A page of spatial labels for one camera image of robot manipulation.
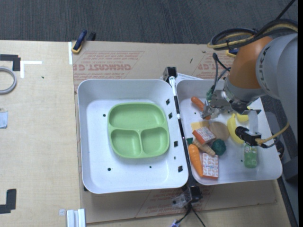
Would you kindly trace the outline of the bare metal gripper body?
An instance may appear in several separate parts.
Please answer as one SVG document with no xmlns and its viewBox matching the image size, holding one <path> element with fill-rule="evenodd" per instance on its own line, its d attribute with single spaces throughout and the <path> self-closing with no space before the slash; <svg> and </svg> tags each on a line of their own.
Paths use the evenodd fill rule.
<svg viewBox="0 0 303 227">
<path fill-rule="evenodd" d="M 248 102 L 240 100 L 229 91 L 215 90 L 208 104 L 211 108 L 244 114 L 248 110 Z"/>
</svg>

